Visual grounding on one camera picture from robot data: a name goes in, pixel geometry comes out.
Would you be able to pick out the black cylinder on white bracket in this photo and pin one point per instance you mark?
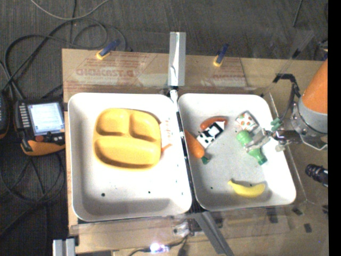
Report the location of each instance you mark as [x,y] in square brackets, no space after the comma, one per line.
[317,172]

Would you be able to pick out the brown cardboard board red print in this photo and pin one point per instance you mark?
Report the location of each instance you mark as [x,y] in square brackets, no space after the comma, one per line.
[112,71]

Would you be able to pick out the white plastic tray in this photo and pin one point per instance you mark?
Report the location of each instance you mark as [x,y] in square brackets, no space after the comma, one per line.
[229,167]
[128,193]

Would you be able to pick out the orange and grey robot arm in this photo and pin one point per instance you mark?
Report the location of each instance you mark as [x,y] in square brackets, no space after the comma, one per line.
[317,89]

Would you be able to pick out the black and white carton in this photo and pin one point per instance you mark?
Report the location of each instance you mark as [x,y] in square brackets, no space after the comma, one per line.
[209,136]

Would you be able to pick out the green bottle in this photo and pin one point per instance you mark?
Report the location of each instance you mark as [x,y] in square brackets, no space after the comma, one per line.
[243,137]

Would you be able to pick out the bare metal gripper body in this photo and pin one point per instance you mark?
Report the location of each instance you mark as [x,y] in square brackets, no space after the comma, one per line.
[306,137]

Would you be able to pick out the orange sausage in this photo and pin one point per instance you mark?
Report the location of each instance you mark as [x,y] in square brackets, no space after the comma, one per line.
[210,121]

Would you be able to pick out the yellow banana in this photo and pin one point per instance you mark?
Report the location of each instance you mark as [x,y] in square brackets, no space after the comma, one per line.
[247,190]

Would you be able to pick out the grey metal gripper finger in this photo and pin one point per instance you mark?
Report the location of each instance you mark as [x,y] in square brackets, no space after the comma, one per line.
[262,135]
[253,145]

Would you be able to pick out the white carton orange green print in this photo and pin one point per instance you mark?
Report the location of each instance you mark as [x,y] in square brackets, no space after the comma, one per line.
[246,121]

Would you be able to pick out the orange carrot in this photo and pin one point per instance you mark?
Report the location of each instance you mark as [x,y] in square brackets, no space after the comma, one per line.
[194,145]

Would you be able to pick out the yellow divided plate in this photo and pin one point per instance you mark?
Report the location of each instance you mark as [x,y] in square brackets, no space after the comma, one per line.
[125,148]

